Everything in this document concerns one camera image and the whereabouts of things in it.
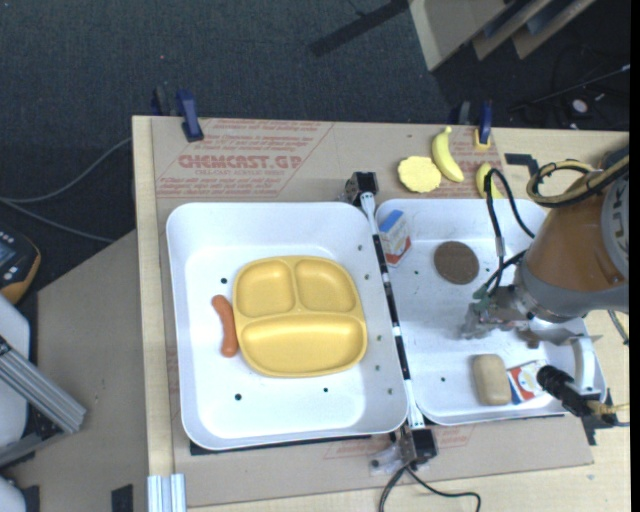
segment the white tray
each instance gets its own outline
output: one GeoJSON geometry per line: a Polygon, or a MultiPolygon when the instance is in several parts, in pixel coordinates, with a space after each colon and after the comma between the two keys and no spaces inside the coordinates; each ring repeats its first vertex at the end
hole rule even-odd
{"type": "MultiPolygon", "coordinates": [[[[494,201],[500,228],[505,239],[505,260],[526,249],[531,239],[515,221],[506,199],[494,201]]],[[[524,223],[534,233],[545,218],[535,203],[516,201],[524,223]]],[[[378,209],[378,224],[393,210],[404,212],[409,224],[412,248],[389,275],[402,327],[409,370],[418,408],[431,421],[457,425],[565,414],[560,402],[543,394],[520,404],[487,406],[475,391],[471,361],[474,356],[494,353],[502,357],[507,368],[532,360],[544,359],[566,371],[576,372],[576,357],[571,346],[540,343],[530,349],[514,332],[494,330],[483,339],[461,339],[472,294],[497,268],[495,235],[482,199],[405,199],[390,200],[378,209]],[[455,240],[468,245],[478,257],[478,277],[466,285],[451,284],[442,278],[433,261],[434,252],[443,242],[455,240]]],[[[507,269],[501,284],[513,280],[513,266],[507,269]]],[[[595,385],[606,390],[597,359],[595,385]]]]}
{"type": "Polygon", "coordinates": [[[407,397],[369,225],[358,209],[330,203],[190,203],[167,221],[177,327],[182,421],[210,450],[390,432],[407,397]],[[350,273],[368,348],[353,368],[322,377],[255,373],[220,354],[211,298],[231,299],[236,273],[259,258],[331,258],[350,273]]]}

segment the wire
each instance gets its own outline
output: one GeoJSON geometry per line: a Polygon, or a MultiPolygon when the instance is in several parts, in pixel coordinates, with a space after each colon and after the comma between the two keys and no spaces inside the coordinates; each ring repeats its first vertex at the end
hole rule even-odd
{"type": "Polygon", "coordinates": [[[418,477],[418,475],[416,475],[414,473],[414,471],[411,469],[410,464],[407,464],[406,466],[403,466],[398,471],[396,471],[396,473],[391,477],[391,479],[389,480],[387,485],[382,490],[382,495],[380,496],[380,502],[378,503],[378,512],[384,512],[384,505],[385,505],[387,499],[389,498],[389,495],[391,494],[391,491],[393,490],[395,485],[398,483],[400,478],[402,478],[402,475],[404,474],[405,471],[407,471],[409,473],[409,475],[411,475],[411,477],[416,482],[418,482],[422,487],[424,487],[428,491],[432,492],[433,494],[437,494],[438,496],[442,496],[443,498],[464,498],[464,497],[467,497],[467,496],[475,498],[477,500],[477,505],[476,505],[475,512],[479,512],[480,511],[480,506],[482,505],[482,499],[480,498],[480,495],[478,493],[476,493],[476,492],[448,493],[448,492],[443,492],[443,491],[439,491],[437,489],[434,489],[429,484],[427,484],[425,481],[420,479],[420,477],[418,477]]]}
{"type": "Polygon", "coordinates": [[[620,158],[610,167],[602,172],[593,172],[593,168],[587,164],[578,162],[577,160],[564,160],[562,162],[550,163],[534,174],[527,183],[527,194],[540,206],[548,208],[559,208],[561,206],[570,206],[576,204],[594,194],[601,192],[606,186],[613,183],[616,179],[624,176],[629,172],[629,154],[620,158]],[[575,186],[572,186],[566,192],[556,196],[542,196],[538,191],[539,185],[546,176],[557,170],[578,171],[585,174],[585,179],[575,186]]]}
{"type": "Polygon", "coordinates": [[[66,185],[60,187],[59,189],[54,190],[53,192],[50,192],[48,194],[44,194],[42,196],[25,197],[25,198],[20,198],[20,197],[2,197],[2,196],[0,196],[0,201],[4,202],[5,204],[6,203],[27,204],[27,203],[37,203],[37,202],[40,202],[40,201],[46,201],[47,199],[52,199],[52,198],[54,198],[56,196],[59,196],[60,194],[66,192],[71,187],[76,185],[78,182],[80,182],[81,180],[86,178],[89,174],[91,174],[96,169],[96,167],[98,167],[98,165],[100,165],[108,156],[111,155],[111,153],[113,153],[114,151],[120,149],[122,146],[124,146],[125,144],[127,144],[129,142],[131,142],[131,137],[128,137],[128,138],[118,142],[117,144],[112,146],[110,149],[108,149],[100,158],[98,158],[95,162],[93,162],[89,167],[87,167],[87,169],[85,169],[83,172],[81,172],[79,176],[77,176],[76,178],[71,180],[66,185]]]}
{"type": "Polygon", "coordinates": [[[498,222],[498,217],[496,215],[496,211],[493,205],[493,194],[491,193],[491,179],[493,175],[498,176],[502,184],[504,185],[505,191],[507,192],[507,197],[509,199],[509,204],[511,206],[511,210],[513,211],[513,215],[518,223],[518,225],[522,228],[522,230],[530,237],[534,238],[535,234],[525,225],[520,214],[518,213],[518,208],[516,206],[515,199],[513,197],[513,192],[511,191],[511,187],[509,187],[509,183],[507,182],[504,175],[495,167],[491,168],[489,172],[484,177],[484,191],[487,200],[487,209],[489,210],[489,217],[491,218],[491,224],[493,226],[493,231],[496,237],[496,250],[498,252],[498,270],[491,276],[490,280],[487,281],[485,285],[487,288],[491,284],[492,281],[495,280],[495,284],[487,293],[489,296],[493,295],[498,287],[500,286],[500,281],[502,280],[502,273],[504,269],[507,267],[504,261],[504,238],[502,237],[502,231],[500,229],[500,223],[498,222]]]}
{"type": "Polygon", "coordinates": [[[443,491],[438,491],[437,489],[434,489],[429,484],[427,484],[426,482],[421,480],[418,477],[418,475],[416,475],[413,472],[413,470],[411,468],[407,468],[407,471],[413,477],[413,479],[416,482],[418,482],[422,487],[424,487],[425,489],[431,491],[434,494],[437,494],[438,496],[442,496],[443,498],[464,498],[466,496],[471,496],[471,497],[475,498],[477,500],[476,512],[479,512],[480,506],[482,505],[482,498],[480,498],[480,495],[477,492],[471,492],[471,491],[467,491],[467,492],[443,492],[443,491]]]}
{"type": "Polygon", "coordinates": [[[5,199],[0,198],[0,203],[8,206],[9,208],[13,208],[14,210],[17,210],[20,213],[23,213],[24,215],[27,215],[27,216],[35,219],[35,220],[43,222],[44,224],[48,224],[49,226],[52,226],[52,227],[57,228],[57,229],[60,229],[62,231],[66,231],[68,233],[72,233],[74,235],[81,236],[83,238],[88,238],[90,240],[96,240],[98,242],[104,242],[104,243],[107,243],[107,244],[115,242],[115,240],[113,240],[111,238],[105,238],[105,237],[102,237],[102,236],[99,236],[99,235],[93,235],[91,233],[86,233],[85,231],[80,231],[79,229],[71,228],[69,226],[65,226],[64,224],[60,224],[60,223],[55,222],[53,220],[47,219],[46,217],[38,215],[37,213],[33,213],[33,212],[30,212],[29,210],[25,210],[21,206],[18,206],[17,204],[13,204],[11,201],[6,201],[5,199]]]}
{"type": "Polygon", "coordinates": [[[616,330],[618,331],[618,334],[620,334],[620,336],[622,337],[622,343],[624,345],[629,345],[629,335],[625,331],[624,326],[620,322],[620,319],[617,317],[615,311],[612,311],[610,309],[610,310],[608,310],[608,313],[609,313],[609,318],[611,318],[611,321],[613,322],[613,325],[615,326],[616,330]]]}
{"type": "MultiPolygon", "coordinates": [[[[520,261],[526,252],[527,251],[525,249],[524,251],[520,251],[515,256],[512,256],[511,258],[509,258],[507,261],[504,262],[504,265],[502,266],[502,270],[504,271],[507,267],[510,267],[514,263],[517,263],[518,261],[520,261]]],[[[487,279],[487,281],[484,283],[484,288],[488,289],[489,286],[491,286],[491,283],[497,277],[498,277],[498,270],[496,270],[493,274],[491,274],[491,277],[489,277],[489,279],[487,279]]]]}
{"type": "Polygon", "coordinates": [[[589,400],[587,401],[587,405],[589,406],[589,409],[591,409],[594,413],[600,414],[600,415],[616,414],[617,412],[628,411],[631,409],[631,404],[629,403],[619,404],[619,405],[608,405],[608,404],[602,404],[597,400],[589,400]]]}
{"type": "Polygon", "coordinates": [[[18,211],[18,212],[20,212],[20,213],[22,213],[24,215],[27,215],[28,217],[31,217],[31,218],[33,218],[33,219],[35,219],[37,221],[40,221],[40,222],[42,222],[44,224],[52,226],[52,227],[54,227],[56,229],[60,229],[61,231],[66,231],[68,233],[72,233],[74,235],[81,236],[83,238],[88,238],[89,240],[96,240],[98,242],[103,242],[103,243],[107,243],[107,244],[113,243],[115,241],[114,239],[106,238],[106,237],[99,236],[99,235],[94,235],[94,234],[91,234],[91,233],[87,233],[85,231],[81,231],[79,229],[75,229],[75,228],[72,228],[72,227],[69,227],[69,226],[65,226],[64,224],[60,224],[60,223],[58,223],[56,221],[53,221],[53,220],[48,219],[46,217],[43,217],[42,215],[38,215],[37,213],[31,212],[29,210],[26,210],[26,209],[24,209],[24,208],[22,208],[21,206],[18,206],[18,205],[46,201],[48,199],[52,199],[54,197],[59,196],[60,194],[62,194],[64,192],[66,192],[71,187],[75,186],[81,180],[86,178],[89,174],[91,174],[98,167],[98,165],[100,165],[108,156],[110,156],[113,152],[115,152],[116,150],[118,150],[119,148],[124,146],[125,144],[128,144],[129,142],[131,142],[131,140],[132,140],[131,137],[128,137],[128,138],[118,142],[114,146],[111,146],[111,148],[109,148],[105,153],[103,153],[102,156],[100,156],[100,158],[98,158],[95,162],[93,162],[89,167],[87,167],[83,172],[81,172],[76,178],[71,180],[66,185],[63,185],[59,189],[54,190],[53,192],[49,192],[48,194],[44,194],[44,195],[41,195],[41,196],[26,197],[26,198],[2,197],[2,196],[0,196],[0,203],[4,204],[5,206],[8,206],[9,208],[13,208],[14,210],[16,210],[16,211],[18,211]]]}
{"type": "Polygon", "coordinates": [[[498,178],[500,178],[500,181],[504,185],[504,189],[505,189],[505,191],[507,193],[507,197],[509,199],[509,204],[511,205],[511,210],[513,211],[513,216],[515,217],[516,222],[522,228],[522,230],[529,236],[529,238],[534,238],[535,237],[535,233],[533,233],[533,231],[531,231],[525,225],[524,221],[520,217],[520,214],[518,213],[518,208],[516,206],[516,201],[515,201],[515,198],[513,197],[513,192],[511,191],[511,187],[509,186],[509,183],[507,182],[507,179],[504,177],[504,174],[502,174],[496,168],[490,169],[489,172],[487,173],[487,175],[484,177],[484,190],[485,190],[485,192],[487,194],[487,199],[491,196],[491,177],[494,174],[498,178]]]}
{"type": "MultiPolygon", "coordinates": [[[[567,119],[567,114],[565,113],[567,109],[566,102],[569,97],[568,93],[576,91],[576,94],[579,94],[579,89],[588,92],[590,85],[593,87],[597,85],[598,82],[613,78],[613,76],[617,74],[630,74],[628,73],[630,71],[629,62],[628,54],[613,54],[592,48],[585,43],[571,43],[560,49],[554,59],[550,83],[550,91],[553,92],[534,100],[520,101],[517,104],[509,106],[507,111],[521,111],[525,123],[540,128],[549,127],[551,124],[549,123],[549,117],[553,114],[553,118],[558,127],[569,128],[569,122],[571,120],[567,119]],[[576,75],[585,65],[589,67],[589,70],[586,73],[581,72],[579,78],[572,80],[574,84],[576,84],[576,82],[580,83],[571,87],[566,87],[561,84],[561,81],[558,79],[561,71],[563,75],[576,75]],[[600,69],[603,70],[603,76],[595,77],[595,73],[600,69]]],[[[621,124],[621,122],[613,124],[595,105],[593,105],[592,108],[608,125],[607,129],[613,129],[616,125],[621,124]]]]}

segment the blue clamp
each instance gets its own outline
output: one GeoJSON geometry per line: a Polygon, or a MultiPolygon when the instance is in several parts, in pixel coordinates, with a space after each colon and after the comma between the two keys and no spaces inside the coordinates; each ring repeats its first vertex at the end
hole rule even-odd
{"type": "Polygon", "coordinates": [[[178,89],[176,93],[176,101],[178,103],[178,113],[184,117],[182,123],[182,131],[189,142],[204,139],[204,134],[198,122],[198,114],[196,112],[196,99],[187,89],[178,89]]]}
{"type": "Polygon", "coordinates": [[[480,112],[480,124],[474,132],[474,146],[476,149],[486,151],[491,147],[491,101],[485,101],[482,104],[480,112]]]}

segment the brown cookie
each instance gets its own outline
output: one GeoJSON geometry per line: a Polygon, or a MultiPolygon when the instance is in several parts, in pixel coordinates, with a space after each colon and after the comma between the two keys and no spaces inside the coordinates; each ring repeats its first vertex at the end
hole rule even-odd
{"type": "Polygon", "coordinates": [[[450,241],[440,244],[433,259],[438,273],[454,284],[468,284],[480,271],[478,257],[462,242],[450,241]]]}

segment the black device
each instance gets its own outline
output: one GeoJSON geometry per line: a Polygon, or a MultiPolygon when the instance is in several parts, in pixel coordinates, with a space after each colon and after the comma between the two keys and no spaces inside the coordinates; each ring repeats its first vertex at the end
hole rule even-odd
{"type": "Polygon", "coordinates": [[[26,236],[0,222],[0,293],[16,304],[40,266],[40,251],[26,236]]]}

